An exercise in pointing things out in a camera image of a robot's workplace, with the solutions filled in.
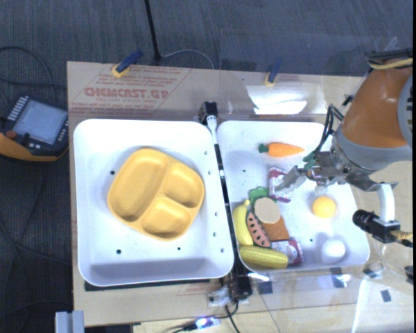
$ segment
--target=banana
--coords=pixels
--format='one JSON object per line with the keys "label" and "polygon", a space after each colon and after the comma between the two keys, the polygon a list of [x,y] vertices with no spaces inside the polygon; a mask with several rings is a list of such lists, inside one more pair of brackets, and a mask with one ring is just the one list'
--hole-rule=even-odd
{"label": "banana", "polygon": [[245,200],[242,205],[237,206],[233,211],[234,230],[237,241],[243,246],[252,246],[253,241],[247,227],[246,217],[250,200]]}

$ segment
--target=electronic device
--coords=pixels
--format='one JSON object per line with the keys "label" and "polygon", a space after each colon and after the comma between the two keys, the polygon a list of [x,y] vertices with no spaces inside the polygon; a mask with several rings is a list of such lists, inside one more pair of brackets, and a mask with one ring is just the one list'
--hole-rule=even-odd
{"label": "electronic device", "polygon": [[[303,168],[294,166],[276,190],[283,194],[306,179],[318,191],[329,185],[348,183],[363,191],[375,191],[380,215],[356,211],[353,222],[382,243],[413,246],[412,233],[402,232],[395,220],[394,183],[370,179],[375,171],[398,161],[413,159],[413,50],[374,52],[366,56],[370,70],[345,116],[330,105],[318,147],[304,158]],[[333,120],[340,125],[333,130]],[[333,135],[329,151],[321,151]]]}
{"label": "electronic device", "polygon": [[68,149],[68,112],[33,96],[20,96],[0,116],[0,154],[52,162]]}

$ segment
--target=corn cob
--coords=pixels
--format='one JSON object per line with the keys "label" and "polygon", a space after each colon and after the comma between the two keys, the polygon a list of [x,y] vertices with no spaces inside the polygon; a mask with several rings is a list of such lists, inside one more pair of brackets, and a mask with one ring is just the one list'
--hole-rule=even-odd
{"label": "corn cob", "polygon": [[257,246],[242,246],[239,249],[242,259],[250,264],[267,268],[283,269],[288,266],[288,257],[274,249]]}

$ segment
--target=orange carrot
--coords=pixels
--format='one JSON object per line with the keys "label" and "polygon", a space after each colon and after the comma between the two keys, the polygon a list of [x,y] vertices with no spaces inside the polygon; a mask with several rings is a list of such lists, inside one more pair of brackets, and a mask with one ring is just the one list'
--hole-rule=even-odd
{"label": "orange carrot", "polygon": [[272,142],[269,145],[260,144],[259,152],[268,153],[272,157],[288,157],[305,151],[302,147],[287,143]]}

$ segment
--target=yellow divided plate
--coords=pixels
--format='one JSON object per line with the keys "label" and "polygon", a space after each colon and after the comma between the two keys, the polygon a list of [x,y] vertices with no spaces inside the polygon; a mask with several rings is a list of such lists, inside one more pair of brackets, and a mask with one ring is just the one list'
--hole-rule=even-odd
{"label": "yellow divided plate", "polygon": [[107,204],[131,228],[170,241],[189,229],[204,197],[205,185],[193,169],[163,152],[142,148],[121,167]]}

